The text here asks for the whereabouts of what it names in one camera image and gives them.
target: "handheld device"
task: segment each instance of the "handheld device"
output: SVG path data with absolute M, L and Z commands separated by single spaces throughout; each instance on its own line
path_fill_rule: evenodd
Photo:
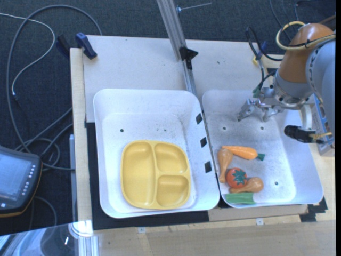
M 38 188 L 42 166 L 35 154 L 0 146 L 0 218 L 26 210 Z

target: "robotic arm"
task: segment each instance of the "robotic arm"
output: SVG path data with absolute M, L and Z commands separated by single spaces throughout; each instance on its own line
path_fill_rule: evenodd
M 301 25 L 290 45 L 280 43 L 281 33 L 291 25 Z M 286 50 L 270 87 L 262 88 L 243 105 L 238 120 L 249 116 L 255 108 L 264 112 L 263 121 L 284 109 L 302 109 L 315 94 L 323 103 L 331 134 L 335 139 L 335 33 L 319 23 L 292 22 L 277 34 L 277 44 Z M 287 126 L 285 134 L 302 142 L 317 142 L 314 131 Z

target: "toy carrot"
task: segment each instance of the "toy carrot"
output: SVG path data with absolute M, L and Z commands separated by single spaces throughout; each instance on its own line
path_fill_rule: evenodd
M 258 157 L 263 160 L 265 155 L 259 154 L 254 148 L 245 146 L 222 146 L 223 149 L 228 149 L 233 152 L 234 155 L 242 157 L 244 159 L 255 159 Z

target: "screen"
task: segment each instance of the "screen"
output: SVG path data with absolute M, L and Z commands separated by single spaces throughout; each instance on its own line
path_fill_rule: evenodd
M 0 154 L 0 198 L 17 200 L 31 161 Z

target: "black hole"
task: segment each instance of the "black hole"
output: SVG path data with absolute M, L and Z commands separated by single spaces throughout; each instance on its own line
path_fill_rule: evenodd
M 199 124 L 202 121 L 201 114 L 197 115 L 196 120 L 197 120 L 197 124 Z
M 205 163 L 205 172 L 208 173 L 212 170 L 211 162 L 206 162 Z
M 203 138 L 203 139 L 200 141 L 200 144 L 201 144 L 201 147 L 205 146 L 205 145 L 207 144 L 206 138 Z

